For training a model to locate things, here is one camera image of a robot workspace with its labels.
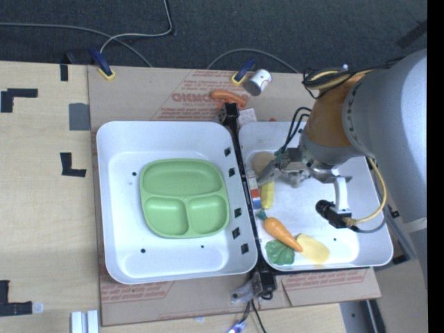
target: cardboard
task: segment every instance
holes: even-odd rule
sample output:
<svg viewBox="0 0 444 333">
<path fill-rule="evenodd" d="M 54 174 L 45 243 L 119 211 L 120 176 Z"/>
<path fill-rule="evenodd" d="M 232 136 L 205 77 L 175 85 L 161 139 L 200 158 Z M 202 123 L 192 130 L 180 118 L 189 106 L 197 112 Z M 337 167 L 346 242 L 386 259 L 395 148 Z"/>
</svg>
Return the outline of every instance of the cardboard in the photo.
<svg viewBox="0 0 444 333">
<path fill-rule="evenodd" d="M 137 285 L 119 284 L 108 275 L 103 260 L 95 135 L 109 121 L 211 121 L 219 106 L 219 101 L 210 97 L 214 89 L 244 97 L 248 101 L 247 121 L 290 121 L 298 107 L 311 107 L 314 102 L 301 85 L 302 76 L 272 74 L 272 83 L 261 95 L 251 96 L 230 82 L 231 71 L 134 67 L 114 67 L 114 71 L 116 77 L 108 81 L 96 67 L 88 67 L 102 325 L 243 312 L 245 304 L 231 303 L 230 291 L 243 285 L 247 274 Z M 277 276 L 277 285 L 272 300 L 259 300 L 260 309 L 381 296 L 372 268 L 283 274 Z"/>
</svg>

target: white tray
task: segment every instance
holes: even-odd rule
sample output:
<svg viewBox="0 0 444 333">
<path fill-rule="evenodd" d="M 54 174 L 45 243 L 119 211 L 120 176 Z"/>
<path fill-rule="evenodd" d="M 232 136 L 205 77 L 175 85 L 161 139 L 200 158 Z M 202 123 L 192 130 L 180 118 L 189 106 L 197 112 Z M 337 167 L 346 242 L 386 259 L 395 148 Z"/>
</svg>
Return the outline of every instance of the white tray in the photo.
<svg viewBox="0 0 444 333">
<path fill-rule="evenodd" d="M 257 249 L 244 188 L 232 138 L 223 126 L 213 122 L 110 122 L 97 132 L 97 153 L 105 263 L 115 280 L 139 284 L 240 274 L 254 267 Z M 172 158 L 207 160 L 219 168 L 230 204 L 225 230 L 191 239 L 166 239 L 150 231 L 142 211 L 138 175 L 149 162 Z"/>
<path fill-rule="evenodd" d="M 239 142 L 246 169 L 251 169 L 251 161 L 256 153 L 274 153 L 278 150 L 287 137 L 289 126 L 290 123 L 287 122 L 255 122 L 243 126 L 239 133 Z M 296 147 L 298 141 L 299 133 L 289 146 Z M 379 201 L 365 158 L 348 160 L 339 167 L 339 174 L 352 176 L 347 184 L 352 217 L 359 219 L 372 214 L 379 206 Z M 296 253 L 293 264 L 278 266 L 270 263 L 265 245 L 273 238 L 265 232 L 262 221 L 257 219 L 261 250 L 270 266 L 279 271 L 311 271 L 381 266 L 390 261 L 393 246 L 386 225 L 371 234 L 336 229 L 316 212 L 315 205 L 319 200 L 335 201 L 333 184 L 324 185 L 315 179 L 309 179 L 294 189 L 285 176 L 275 181 L 275 199 L 272 208 L 266 211 L 267 215 L 279 218 L 294 235 L 305 233 L 324 243 L 330 249 L 330 258 L 324 265 L 315 265 Z M 381 213 L 359 227 L 370 230 L 376 228 L 382 220 Z"/>
</svg>

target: black connector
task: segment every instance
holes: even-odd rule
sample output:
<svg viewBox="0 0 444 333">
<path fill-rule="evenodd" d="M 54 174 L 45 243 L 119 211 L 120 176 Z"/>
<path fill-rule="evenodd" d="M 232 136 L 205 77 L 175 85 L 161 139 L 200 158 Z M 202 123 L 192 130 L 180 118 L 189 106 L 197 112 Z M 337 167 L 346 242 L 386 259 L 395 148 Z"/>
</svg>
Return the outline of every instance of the black connector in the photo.
<svg viewBox="0 0 444 333">
<path fill-rule="evenodd" d="M 327 200 L 320 200 L 316 204 L 316 211 L 326 220 L 328 220 L 328 223 L 331 224 L 335 228 L 346 228 L 347 225 L 344 222 L 344 218 L 351 218 L 352 213 L 351 212 L 344 212 L 341 214 L 338 214 L 334 210 L 332 210 L 332 207 L 334 207 L 333 202 L 329 202 Z"/>
</svg>

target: toy carrot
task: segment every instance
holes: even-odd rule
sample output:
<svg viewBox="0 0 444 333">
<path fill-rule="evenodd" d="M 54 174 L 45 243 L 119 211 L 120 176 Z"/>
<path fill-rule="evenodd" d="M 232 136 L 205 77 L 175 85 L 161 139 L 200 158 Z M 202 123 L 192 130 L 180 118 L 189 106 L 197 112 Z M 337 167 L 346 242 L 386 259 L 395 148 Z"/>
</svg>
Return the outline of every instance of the toy carrot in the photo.
<svg viewBox="0 0 444 333">
<path fill-rule="evenodd" d="M 285 228 L 281 221 L 275 217 L 267 217 L 264 210 L 261 210 L 256 216 L 264 221 L 265 231 L 267 231 L 270 235 L 290 248 L 298 252 L 302 252 L 302 247 L 300 244 L 293 238 L 291 233 Z"/>
</svg>

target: yellow cable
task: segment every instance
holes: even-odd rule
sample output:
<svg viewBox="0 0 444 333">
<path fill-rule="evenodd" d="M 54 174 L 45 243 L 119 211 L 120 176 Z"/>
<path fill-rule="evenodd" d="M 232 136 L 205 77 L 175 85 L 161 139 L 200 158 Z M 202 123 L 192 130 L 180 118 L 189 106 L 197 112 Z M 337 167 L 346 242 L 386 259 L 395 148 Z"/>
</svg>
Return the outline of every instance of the yellow cable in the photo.
<svg viewBox="0 0 444 333">
<path fill-rule="evenodd" d="M 379 180 L 379 183 L 381 184 L 381 188 L 382 188 L 382 201 L 381 204 L 379 205 L 379 207 L 376 209 L 376 211 L 374 211 L 370 216 L 364 217 L 363 219 L 350 219 L 350 218 L 346 218 L 344 219 L 345 224 L 347 225 L 347 227 L 352 227 L 354 225 L 363 223 L 363 222 L 367 222 L 373 218 L 375 218 L 384 208 L 384 206 L 386 205 L 386 201 L 387 201 L 387 188 L 386 188 L 386 184 L 384 182 L 384 179 L 382 178 L 381 173 L 379 172 L 379 169 L 377 168 L 375 162 L 373 161 L 372 158 L 367 157 L 368 161 L 370 162 L 372 168 L 375 170 L 375 173 L 377 175 L 377 178 Z"/>
</svg>

